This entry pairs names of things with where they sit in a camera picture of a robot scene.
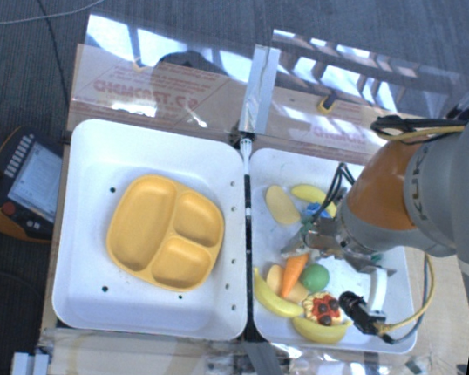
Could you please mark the yellow tart with berries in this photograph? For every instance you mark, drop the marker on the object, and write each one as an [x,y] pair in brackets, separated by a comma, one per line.
[323,309]

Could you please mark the yellow divided plate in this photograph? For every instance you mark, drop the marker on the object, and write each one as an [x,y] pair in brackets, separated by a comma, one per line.
[145,221]

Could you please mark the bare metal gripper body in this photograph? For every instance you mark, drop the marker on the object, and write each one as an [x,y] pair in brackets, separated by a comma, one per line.
[325,240]

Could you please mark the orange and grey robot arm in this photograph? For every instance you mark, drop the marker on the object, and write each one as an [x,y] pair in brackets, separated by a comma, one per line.
[446,185]

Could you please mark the pale yellow oval slice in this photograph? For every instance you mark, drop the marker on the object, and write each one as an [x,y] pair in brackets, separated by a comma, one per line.
[281,206]

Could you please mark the black cylinder on white bracket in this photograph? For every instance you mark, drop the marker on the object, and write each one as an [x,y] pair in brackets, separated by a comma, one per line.
[377,289]

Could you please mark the white plastic tray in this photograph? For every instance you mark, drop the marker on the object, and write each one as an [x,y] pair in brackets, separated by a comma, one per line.
[88,247]
[339,331]

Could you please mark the orange carrot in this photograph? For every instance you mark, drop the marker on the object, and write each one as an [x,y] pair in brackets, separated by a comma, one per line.
[292,275]

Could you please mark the green ball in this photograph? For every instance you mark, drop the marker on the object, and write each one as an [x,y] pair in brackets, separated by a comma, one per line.
[315,277]

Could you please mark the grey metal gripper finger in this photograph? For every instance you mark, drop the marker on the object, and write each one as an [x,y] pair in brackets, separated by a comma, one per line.
[294,246]

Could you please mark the blue toy piece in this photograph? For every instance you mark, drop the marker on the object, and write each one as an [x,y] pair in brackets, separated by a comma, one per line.
[314,209]

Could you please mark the pale orange bread piece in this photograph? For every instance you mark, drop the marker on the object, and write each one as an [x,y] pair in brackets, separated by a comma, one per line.
[274,277]

